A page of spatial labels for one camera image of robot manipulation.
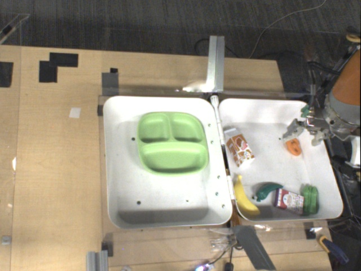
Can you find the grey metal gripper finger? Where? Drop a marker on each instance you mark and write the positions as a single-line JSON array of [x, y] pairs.
[[318, 138], [293, 128]]

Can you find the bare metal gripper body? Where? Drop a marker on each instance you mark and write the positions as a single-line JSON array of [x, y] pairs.
[[320, 123]]

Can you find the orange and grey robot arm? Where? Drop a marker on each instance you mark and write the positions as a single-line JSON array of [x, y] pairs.
[[348, 83]]

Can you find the orange pretzel biscuit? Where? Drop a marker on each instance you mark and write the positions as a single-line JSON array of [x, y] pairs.
[[290, 145]]

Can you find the white plastic tray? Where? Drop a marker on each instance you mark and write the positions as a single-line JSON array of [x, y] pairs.
[[273, 168], [169, 196]]

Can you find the white and brown carton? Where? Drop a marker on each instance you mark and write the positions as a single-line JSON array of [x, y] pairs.
[[239, 148]]

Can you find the green ridged block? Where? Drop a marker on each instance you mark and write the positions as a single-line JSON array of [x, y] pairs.
[[311, 199]]

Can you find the dark green pepper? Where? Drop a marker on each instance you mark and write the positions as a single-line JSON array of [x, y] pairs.
[[268, 189]]

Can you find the purple and white carton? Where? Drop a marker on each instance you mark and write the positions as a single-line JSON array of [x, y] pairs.
[[289, 202]]

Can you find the yellow banana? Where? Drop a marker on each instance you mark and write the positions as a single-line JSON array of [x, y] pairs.
[[244, 199]]

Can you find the green divided plate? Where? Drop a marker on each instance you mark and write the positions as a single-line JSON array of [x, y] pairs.
[[172, 154]]

